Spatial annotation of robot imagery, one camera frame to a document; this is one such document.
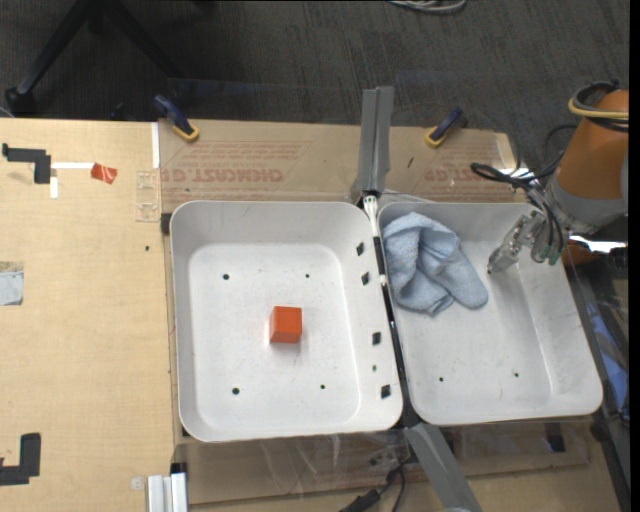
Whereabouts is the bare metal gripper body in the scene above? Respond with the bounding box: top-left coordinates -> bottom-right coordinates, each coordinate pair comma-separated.
503,208 -> 552,257

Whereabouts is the light blue cloth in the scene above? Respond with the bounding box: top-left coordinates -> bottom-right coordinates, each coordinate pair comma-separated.
380,210 -> 490,318

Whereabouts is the white plastic tray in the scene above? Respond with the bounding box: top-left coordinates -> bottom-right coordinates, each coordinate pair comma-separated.
376,200 -> 605,428
168,199 -> 405,444

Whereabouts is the thin black and white rod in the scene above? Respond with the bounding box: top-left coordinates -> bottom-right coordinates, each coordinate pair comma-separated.
363,194 -> 411,427

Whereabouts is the brown cardboard board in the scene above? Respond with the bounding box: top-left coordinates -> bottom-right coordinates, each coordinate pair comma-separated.
157,117 -> 592,506

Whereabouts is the orange cube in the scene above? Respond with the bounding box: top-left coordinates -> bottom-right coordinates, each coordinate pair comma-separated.
268,305 -> 304,345

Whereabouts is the black chair base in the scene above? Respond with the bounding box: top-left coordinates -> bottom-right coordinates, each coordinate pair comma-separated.
3,0 -> 221,118

